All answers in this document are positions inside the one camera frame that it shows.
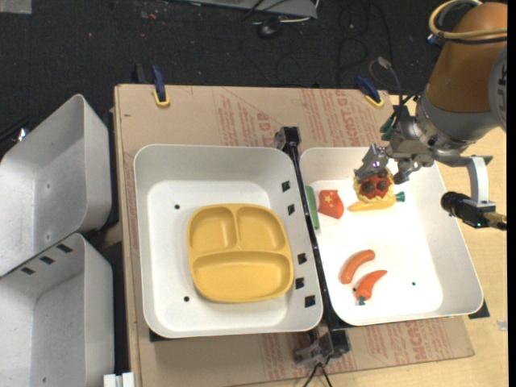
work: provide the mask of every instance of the dark background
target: dark background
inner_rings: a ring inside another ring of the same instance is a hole
[[[173,85],[350,89],[362,73],[394,91],[392,75],[368,68],[383,56],[410,94],[423,88],[439,55],[427,42],[427,22],[446,1],[322,0],[317,20],[284,24],[261,39],[252,23],[269,15],[258,12],[243,19],[244,10],[187,2],[32,0],[31,15],[0,12],[0,133],[24,116],[35,127],[76,93],[105,114],[136,63],[148,79],[159,65]]]

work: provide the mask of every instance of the cardboard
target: cardboard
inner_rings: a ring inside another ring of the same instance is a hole
[[[152,85],[115,89],[121,220],[131,369],[143,387],[230,386],[307,377],[293,353],[307,334],[235,335],[151,341],[142,307],[133,160],[147,144],[271,146],[282,126],[300,129],[301,149],[382,144],[378,127],[392,111],[358,90],[167,86],[159,108]],[[327,372],[354,372],[474,354],[461,317],[397,322],[347,330],[351,351]]]

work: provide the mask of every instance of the toy sausage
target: toy sausage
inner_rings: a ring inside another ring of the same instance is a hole
[[[356,270],[364,263],[374,260],[376,254],[372,249],[365,249],[357,252],[351,259],[344,265],[344,268],[340,274],[340,282],[343,284],[349,284],[353,280]]]
[[[369,298],[371,298],[372,288],[386,273],[387,271],[384,269],[379,269],[369,273],[362,279],[362,281],[360,281],[355,292],[355,298],[359,301],[360,305],[363,305],[364,301],[367,301]]]

